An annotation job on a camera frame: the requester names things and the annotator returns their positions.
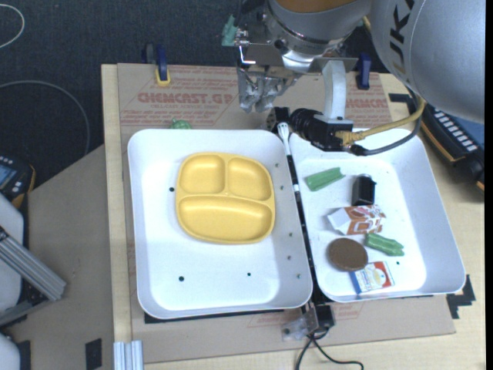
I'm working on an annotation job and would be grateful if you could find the green toy vegetable stick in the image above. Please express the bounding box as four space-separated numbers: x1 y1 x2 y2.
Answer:
305 166 346 192
364 232 406 257

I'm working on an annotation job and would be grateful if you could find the brown cardboard board red print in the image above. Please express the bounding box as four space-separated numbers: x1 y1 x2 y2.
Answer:
116 62 458 364

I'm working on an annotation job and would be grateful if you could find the orange and white carton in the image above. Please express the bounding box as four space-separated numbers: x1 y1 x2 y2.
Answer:
327 203 387 236

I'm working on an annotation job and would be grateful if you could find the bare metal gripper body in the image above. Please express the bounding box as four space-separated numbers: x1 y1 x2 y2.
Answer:
243 12 347 77

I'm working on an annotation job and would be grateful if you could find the thin black and white rod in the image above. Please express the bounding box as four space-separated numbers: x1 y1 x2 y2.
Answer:
277 123 317 304

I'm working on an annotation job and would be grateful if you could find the black can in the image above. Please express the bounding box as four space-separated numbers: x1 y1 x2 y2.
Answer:
350 173 377 207

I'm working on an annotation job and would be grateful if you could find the white red blue packet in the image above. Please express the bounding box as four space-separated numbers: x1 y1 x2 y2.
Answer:
350 261 396 296

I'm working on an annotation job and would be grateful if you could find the white plastic tray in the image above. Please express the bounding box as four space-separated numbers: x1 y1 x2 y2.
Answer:
126 128 314 320
288 127 467 303

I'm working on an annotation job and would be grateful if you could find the black cylinder on white bracket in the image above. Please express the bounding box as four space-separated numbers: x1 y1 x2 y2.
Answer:
288 59 355 152

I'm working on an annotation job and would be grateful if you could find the brown round biscuit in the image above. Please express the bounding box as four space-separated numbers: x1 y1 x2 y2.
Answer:
327 237 369 273

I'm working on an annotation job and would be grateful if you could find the yellow divided plate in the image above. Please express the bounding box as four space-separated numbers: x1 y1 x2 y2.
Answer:
175 152 277 245

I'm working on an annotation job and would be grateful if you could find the black block with thin wires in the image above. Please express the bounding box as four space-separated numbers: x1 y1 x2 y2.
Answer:
267 106 290 131
314 304 337 330

